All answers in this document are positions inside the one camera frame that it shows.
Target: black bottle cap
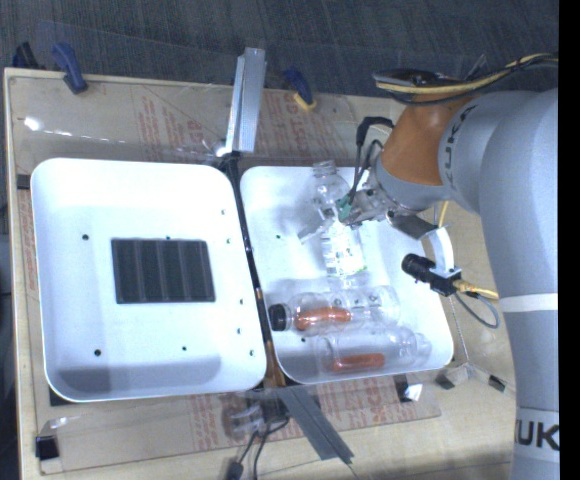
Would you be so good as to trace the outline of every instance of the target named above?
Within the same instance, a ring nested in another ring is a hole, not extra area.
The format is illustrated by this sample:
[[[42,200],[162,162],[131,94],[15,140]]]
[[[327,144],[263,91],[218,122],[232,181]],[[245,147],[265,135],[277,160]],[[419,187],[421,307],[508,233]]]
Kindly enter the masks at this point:
[[[288,328],[288,308],[285,304],[273,304],[268,308],[270,327],[273,331],[285,331]]]

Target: black grate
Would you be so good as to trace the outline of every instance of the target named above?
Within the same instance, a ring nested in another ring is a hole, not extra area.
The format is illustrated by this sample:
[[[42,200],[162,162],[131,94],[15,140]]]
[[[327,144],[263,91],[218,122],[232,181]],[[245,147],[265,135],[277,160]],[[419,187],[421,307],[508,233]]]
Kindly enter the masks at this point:
[[[202,240],[112,240],[117,302],[214,302]]]

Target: transparent bottle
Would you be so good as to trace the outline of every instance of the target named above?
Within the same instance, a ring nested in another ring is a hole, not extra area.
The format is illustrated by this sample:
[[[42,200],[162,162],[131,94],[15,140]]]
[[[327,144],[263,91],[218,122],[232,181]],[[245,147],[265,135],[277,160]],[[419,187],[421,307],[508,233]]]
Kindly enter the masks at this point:
[[[273,331],[294,331],[305,337],[353,331],[367,324],[390,326],[400,317],[399,299],[391,286],[333,292],[304,292],[268,308]]]
[[[327,222],[319,240],[328,281],[334,288],[363,286],[368,276],[359,229],[339,221],[337,206],[350,186],[338,174],[333,160],[315,163],[312,172],[314,202]]]
[[[424,361],[432,350],[430,341],[403,325],[371,324],[319,336],[315,346],[317,365],[324,373],[395,371]]]

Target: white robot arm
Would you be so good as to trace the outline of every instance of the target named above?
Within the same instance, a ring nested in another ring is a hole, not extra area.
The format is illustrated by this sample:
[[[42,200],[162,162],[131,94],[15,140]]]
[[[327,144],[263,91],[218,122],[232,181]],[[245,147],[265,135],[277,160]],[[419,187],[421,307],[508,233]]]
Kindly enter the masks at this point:
[[[406,107],[347,222],[408,231],[442,200],[480,215],[515,367],[511,479],[558,479],[557,89],[464,94]]]

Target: white tray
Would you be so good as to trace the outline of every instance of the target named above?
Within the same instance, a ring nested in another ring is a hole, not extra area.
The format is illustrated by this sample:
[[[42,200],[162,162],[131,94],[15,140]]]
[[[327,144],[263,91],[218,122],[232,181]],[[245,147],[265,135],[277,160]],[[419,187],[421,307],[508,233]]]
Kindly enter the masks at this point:
[[[45,371],[59,395],[188,395],[261,381],[261,327],[221,172],[56,158],[34,170],[31,190]],[[111,240],[168,237],[207,243],[215,302],[118,304]]]
[[[354,169],[339,173],[351,183]],[[287,302],[300,292],[328,291],[318,239],[301,244],[297,234],[314,213],[310,204],[310,167],[253,167],[241,180],[246,221],[255,264],[266,306]],[[402,323],[424,334],[432,344],[431,354],[409,366],[386,363],[380,370],[327,373],[318,368],[314,338],[291,331],[273,332],[274,349],[284,373],[302,384],[360,377],[395,375],[434,370],[446,365],[453,354],[448,322],[439,300],[427,284],[417,284],[401,270],[408,253],[424,256],[421,242],[393,229],[386,222],[366,222],[360,228],[368,264],[368,285],[389,284],[401,303]]]

